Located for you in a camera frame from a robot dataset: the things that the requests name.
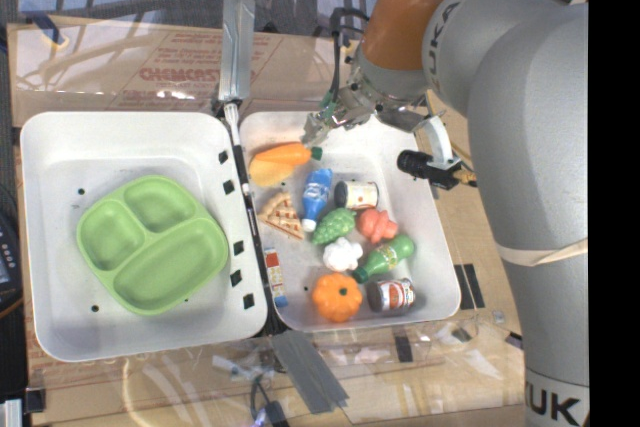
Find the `blue bottle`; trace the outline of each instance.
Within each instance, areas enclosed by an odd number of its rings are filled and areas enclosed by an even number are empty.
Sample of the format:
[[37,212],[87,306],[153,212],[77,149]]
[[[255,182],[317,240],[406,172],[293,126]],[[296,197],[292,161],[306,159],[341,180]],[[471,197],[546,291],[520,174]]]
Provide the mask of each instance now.
[[312,232],[316,229],[318,215],[329,201],[332,179],[333,171],[326,168],[317,169],[307,175],[302,194],[302,206],[304,207],[302,229],[304,231]]

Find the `toy pizza slice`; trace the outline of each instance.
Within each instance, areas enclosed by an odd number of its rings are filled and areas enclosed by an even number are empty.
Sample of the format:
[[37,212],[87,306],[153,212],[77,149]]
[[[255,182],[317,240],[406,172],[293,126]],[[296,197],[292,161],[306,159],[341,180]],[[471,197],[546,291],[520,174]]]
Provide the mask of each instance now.
[[287,235],[299,240],[304,239],[300,219],[288,192],[279,192],[271,198],[258,214],[258,219]]

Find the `green divided plate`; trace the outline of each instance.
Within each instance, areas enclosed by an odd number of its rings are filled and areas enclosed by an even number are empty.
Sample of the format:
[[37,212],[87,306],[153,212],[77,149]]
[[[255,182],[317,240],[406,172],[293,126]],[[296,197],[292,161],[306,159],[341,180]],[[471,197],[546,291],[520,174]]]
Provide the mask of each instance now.
[[80,252],[128,310],[157,315],[183,302],[226,265],[218,222],[177,182],[149,175],[94,203],[77,227]]

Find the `tin can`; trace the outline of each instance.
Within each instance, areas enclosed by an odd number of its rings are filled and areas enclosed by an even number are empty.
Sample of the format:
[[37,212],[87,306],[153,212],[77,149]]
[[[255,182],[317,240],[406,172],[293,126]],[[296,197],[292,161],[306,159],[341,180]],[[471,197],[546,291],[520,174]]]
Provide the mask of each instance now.
[[416,295],[409,278],[372,281],[366,286],[369,306],[375,312],[399,313],[413,305]]
[[375,182],[338,182],[333,191],[336,207],[364,210],[378,205],[378,186]]

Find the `green bottle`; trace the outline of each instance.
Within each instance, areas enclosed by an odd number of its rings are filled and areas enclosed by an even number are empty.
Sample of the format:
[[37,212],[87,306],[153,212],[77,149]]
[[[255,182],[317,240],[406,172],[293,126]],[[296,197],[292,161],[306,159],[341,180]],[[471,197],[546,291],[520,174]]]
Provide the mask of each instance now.
[[390,271],[401,260],[410,257],[416,249],[413,240],[406,235],[396,235],[385,244],[380,244],[367,257],[367,263],[353,271],[353,277],[358,283],[364,283],[374,274]]

